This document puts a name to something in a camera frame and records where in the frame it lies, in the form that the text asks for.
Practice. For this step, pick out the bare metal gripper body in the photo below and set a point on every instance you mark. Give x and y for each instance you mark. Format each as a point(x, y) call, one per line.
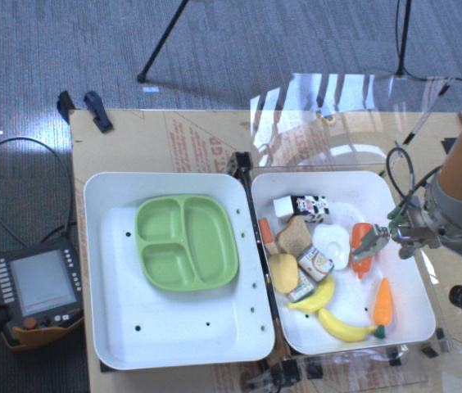
point(431, 233)

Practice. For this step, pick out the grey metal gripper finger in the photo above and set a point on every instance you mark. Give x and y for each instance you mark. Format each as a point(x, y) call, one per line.
point(409, 250)
point(372, 242)

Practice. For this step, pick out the white fried egg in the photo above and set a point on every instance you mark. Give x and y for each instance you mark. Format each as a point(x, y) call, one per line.
point(333, 242)

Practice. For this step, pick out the white plastic tray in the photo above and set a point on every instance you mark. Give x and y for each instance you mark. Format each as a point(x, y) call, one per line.
point(173, 326)
point(407, 301)

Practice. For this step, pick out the white and orange can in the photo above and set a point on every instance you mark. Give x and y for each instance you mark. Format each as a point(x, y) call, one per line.
point(316, 263)

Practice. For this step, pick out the orange carrot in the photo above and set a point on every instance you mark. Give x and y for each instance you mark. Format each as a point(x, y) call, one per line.
point(382, 305)

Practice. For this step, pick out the white cow print carton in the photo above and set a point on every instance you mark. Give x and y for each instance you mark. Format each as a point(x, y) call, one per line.
point(306, 208)

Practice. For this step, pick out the brown bread slice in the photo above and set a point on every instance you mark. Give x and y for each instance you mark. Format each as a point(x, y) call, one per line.
point(293, 238)

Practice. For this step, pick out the yellow banana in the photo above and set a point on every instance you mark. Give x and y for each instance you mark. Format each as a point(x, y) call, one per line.
point(317, 299)
point(339, 330)

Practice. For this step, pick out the white and green can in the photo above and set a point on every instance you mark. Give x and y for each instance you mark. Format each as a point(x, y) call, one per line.
point(301, 290)

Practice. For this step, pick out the yellow potato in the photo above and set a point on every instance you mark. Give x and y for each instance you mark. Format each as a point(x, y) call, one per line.
point(283, 272)

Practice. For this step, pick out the green divided plate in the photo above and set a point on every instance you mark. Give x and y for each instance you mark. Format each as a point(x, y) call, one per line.
point(206, 236)

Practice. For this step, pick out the black tripod stand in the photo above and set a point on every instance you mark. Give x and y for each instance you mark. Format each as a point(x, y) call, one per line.
point(165, 35)
point(404, 27)

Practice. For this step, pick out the brown cardboard board red print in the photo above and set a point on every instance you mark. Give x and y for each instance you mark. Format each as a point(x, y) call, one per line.
point(141, 145)

